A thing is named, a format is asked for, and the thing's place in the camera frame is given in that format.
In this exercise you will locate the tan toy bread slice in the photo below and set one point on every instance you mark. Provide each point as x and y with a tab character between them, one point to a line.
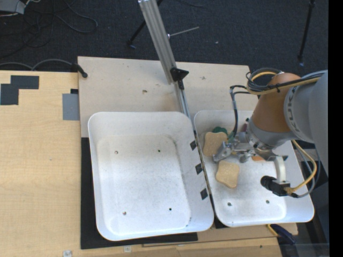
211	143
227	173

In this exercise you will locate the green toy broccoli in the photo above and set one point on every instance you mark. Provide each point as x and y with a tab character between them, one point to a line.
219	129

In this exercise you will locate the orange toy carrot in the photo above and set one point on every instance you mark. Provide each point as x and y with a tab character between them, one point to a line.
257	158

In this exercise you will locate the pale wood board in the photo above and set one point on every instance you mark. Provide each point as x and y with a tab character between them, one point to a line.
128	90

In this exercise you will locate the black cylinder on white bracket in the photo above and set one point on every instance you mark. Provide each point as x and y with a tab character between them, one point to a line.
280	186

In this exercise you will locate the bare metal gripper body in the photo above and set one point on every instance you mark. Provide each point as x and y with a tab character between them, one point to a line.
247	146

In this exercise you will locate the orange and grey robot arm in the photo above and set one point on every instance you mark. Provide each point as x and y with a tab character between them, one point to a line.
270	111

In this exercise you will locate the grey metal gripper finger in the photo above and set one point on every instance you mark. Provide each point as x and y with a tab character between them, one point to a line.
221	153
244	158

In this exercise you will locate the white plastic tray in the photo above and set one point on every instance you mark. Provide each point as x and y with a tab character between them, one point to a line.
142	175
252	202

